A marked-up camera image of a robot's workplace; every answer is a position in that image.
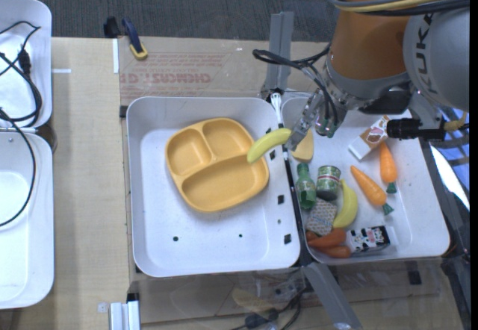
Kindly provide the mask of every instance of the tin can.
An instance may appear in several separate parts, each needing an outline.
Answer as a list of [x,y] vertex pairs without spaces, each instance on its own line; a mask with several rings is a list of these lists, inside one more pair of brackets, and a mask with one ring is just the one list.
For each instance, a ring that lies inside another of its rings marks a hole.
[[317,175],[316,194],[326,201],[337,199],[341,171],[336,166],[321,166]]

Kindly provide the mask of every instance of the yellow plate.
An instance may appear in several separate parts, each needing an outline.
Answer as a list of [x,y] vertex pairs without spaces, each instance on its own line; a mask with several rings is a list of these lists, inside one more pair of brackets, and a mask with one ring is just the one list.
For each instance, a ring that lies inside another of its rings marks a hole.
[[249,132],[229,118],[203,120],[170,137],[167,167],[186,203],[201,212],[215,212],[261,192],[269,169],[263,158],[247,162],[253,143]]

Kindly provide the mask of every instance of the banana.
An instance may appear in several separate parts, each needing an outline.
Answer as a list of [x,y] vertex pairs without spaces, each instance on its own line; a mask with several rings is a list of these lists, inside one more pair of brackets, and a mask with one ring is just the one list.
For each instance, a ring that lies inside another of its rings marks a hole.
[[289,128],[279,128],[265,134],[263,137],[260,137],[252,144],[251,148],[249,148],[249,151],[247,152],[247,161],[249,163],[254,163],[271,148],[278,146],[279,144],[286,144],[291,133],[292,131]]
[[356,219],[359,204],[357,201],[356,192],[350,188],[345,180],[341,178],[342,192],[344,196],[344,203],[342,209],[338,212],[332,223],[333,228],[345,228]]

